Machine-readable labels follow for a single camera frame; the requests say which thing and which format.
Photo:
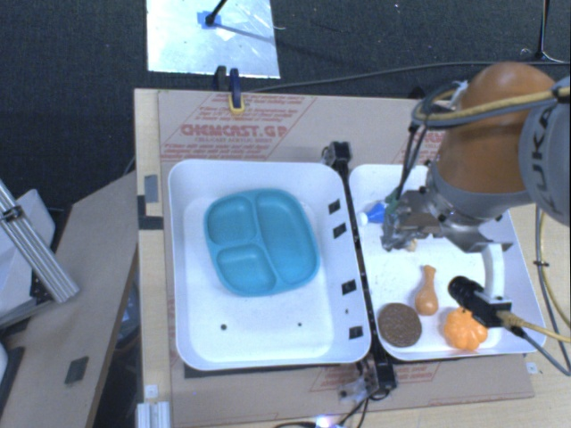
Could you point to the blue divided plate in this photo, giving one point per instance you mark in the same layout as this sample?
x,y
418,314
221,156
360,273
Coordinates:
x,y
263,241

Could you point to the thin black and white rod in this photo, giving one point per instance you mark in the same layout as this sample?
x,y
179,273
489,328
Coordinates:
x,y
359,248

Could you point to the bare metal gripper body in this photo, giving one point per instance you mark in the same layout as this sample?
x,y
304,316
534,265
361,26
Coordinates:
x,y
421,214

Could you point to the orange toy chicken drumstick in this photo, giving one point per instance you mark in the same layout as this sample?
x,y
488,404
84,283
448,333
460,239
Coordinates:
x,y
427,299

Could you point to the black cylinder on white bracket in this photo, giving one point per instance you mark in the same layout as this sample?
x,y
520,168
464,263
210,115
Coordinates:
x,y
475,299

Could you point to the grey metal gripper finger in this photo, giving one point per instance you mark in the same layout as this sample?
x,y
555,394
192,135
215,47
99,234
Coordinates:
x,y
408,240
390,239

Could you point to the brown cardboard board red print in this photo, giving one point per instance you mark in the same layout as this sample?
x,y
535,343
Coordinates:
x,y
250,127

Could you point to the white plastic tray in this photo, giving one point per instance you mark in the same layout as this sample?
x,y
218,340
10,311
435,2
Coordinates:
x,y
267,337
397,279

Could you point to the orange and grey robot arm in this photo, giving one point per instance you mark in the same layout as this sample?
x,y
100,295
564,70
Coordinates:
x,y
486,150

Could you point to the blue and white bottle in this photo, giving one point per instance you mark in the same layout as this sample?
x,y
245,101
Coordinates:
x,y
374,213

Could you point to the brown round biscuit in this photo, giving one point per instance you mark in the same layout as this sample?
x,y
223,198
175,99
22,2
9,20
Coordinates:
x,y
399,325

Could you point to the orange toy pumpkin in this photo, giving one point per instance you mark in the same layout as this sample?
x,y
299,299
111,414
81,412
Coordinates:
x,y
464,332

